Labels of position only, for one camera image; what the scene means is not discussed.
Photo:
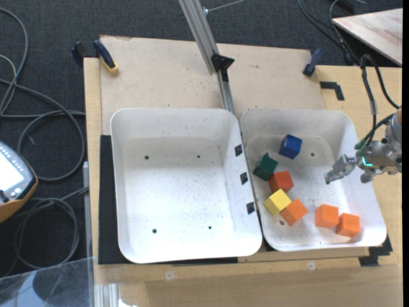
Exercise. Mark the white plastic tray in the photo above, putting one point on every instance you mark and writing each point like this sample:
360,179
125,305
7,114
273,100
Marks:
314,177
179,190

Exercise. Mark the yellow cube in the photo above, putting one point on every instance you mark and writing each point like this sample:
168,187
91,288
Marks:
276,202

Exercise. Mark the pale flat board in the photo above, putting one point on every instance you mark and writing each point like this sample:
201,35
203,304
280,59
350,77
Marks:
166,78

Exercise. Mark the red-orange cube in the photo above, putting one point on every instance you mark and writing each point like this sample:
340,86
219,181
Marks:
281,181

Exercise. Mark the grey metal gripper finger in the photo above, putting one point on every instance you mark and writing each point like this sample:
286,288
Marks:
368,175
340,169

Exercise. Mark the green cube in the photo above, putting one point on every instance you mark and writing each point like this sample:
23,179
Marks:
265,168

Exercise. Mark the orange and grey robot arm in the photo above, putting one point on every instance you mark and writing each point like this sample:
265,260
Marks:
397,125

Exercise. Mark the orange cube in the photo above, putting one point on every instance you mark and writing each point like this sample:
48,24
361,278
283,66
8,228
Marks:
326,216
348,225
294,212

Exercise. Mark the blue cube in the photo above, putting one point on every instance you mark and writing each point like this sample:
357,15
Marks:
290,146

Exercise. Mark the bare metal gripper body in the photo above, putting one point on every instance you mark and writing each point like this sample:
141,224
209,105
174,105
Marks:
383,157

